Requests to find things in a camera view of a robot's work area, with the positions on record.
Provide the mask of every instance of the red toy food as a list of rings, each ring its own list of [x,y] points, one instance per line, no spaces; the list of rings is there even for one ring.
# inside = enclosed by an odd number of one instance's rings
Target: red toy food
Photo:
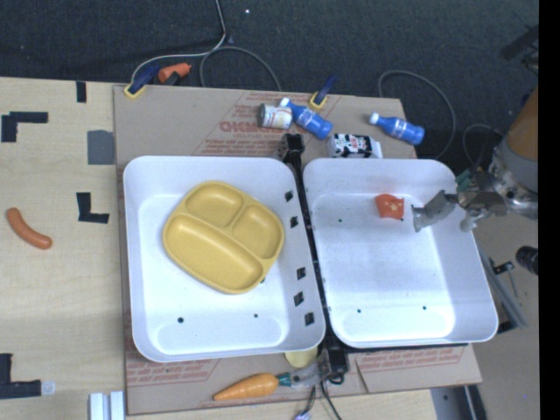
[[[392,194],[380,194],[375,196],[375,204],[382,218],[400,220],[404,215],[404,198],[397,198]]]

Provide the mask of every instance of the yellow object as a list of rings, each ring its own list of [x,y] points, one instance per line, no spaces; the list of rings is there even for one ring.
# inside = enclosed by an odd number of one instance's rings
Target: yellow object
[[[319,93],[319,92],[315,92],[315,93],[311,96],[311,98],[309,99],[309,103],[307,104],[307,105],[309,106],[309,108],[310,108],[311,110],[314,110],[315,112],[319,112],[319,111],[325,106],[325,104],[326,104],[326,99],[327,99],[327,98],[325,97],[325,98],[323,98],[323,101],[322,101],[320,104],[316,104],[316,103],[315,103],[315,98],[317,97],[317,94],[318,94],[318,93]]]
[[[317,350],[313,347],[300,352],[286,352],[283,355],[294,368],[306,368],[317,358]]]
[[[269,396],[277,389],[280,381],[273,374],[255,374],[223,389],[213,396],[216,402],[240,400],[254,396]]]
[[[169,257],[202,283],[241,294],[266,277],[284,245],[284,227],[245,192],[208,181],[173,210],[163,242]]]
[[[130,86],[132,86],[132,83],[130,83],[127,87],[124,88],[123,92],[125,95],[127,95],[131,100],[135,100],[138,96],[140,96],[141,94],[144,93],[144,90],[146,89],[146,86],[142,86],[141,88],[138,89],[138,91],[135,94],[132,94],[130,92]]]

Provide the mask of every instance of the small bottle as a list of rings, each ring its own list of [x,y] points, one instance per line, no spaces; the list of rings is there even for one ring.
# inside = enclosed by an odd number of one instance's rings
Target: small bottle
[[[297,106],[289,98],[283,98],[280,101],[280,107],[290,108],[294,122],[311,132],[319,140],[325,140],[333,128],[331,122],[324,120],[306,106]]]
[[[369,118],[369,124],[379,126],[387,134],[410,144],[420,144],[424,139],[424,128],[405,122],[396,116],[380,116],[374,112]]]

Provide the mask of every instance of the dark floor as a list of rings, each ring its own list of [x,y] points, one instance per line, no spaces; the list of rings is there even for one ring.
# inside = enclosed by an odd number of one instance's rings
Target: dark floor
[[[0,75],[128,82],[162,54],[204,53],[221,38],[214,0],[2,0]],[[456,132],[440,158],[456,173],[507,132],[537,85],[539,0],[220,0],[226,44],[258,55],[282,90],[313,92],[336,74],[332,92],[380,96],[389,70],[418,74],[451,104]],[[201,58],[183,83],[199,86]],[[160,61],[166,65],[169,61]],[[205,83],[272,90],[265,67],[224,51],[205,61]],[[395,74],[382,94],[400,98],[426,128],[420,158],[438,157],[452,111],[429,84]]]

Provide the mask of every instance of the orange carrot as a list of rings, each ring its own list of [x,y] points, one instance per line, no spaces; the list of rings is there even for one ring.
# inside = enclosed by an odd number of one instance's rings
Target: orange carrot
[[[269,396],[278,387],[278,379],[273,374],[255,374],[238,381],[213,396],[216,402],[239,400],[253,396]]]

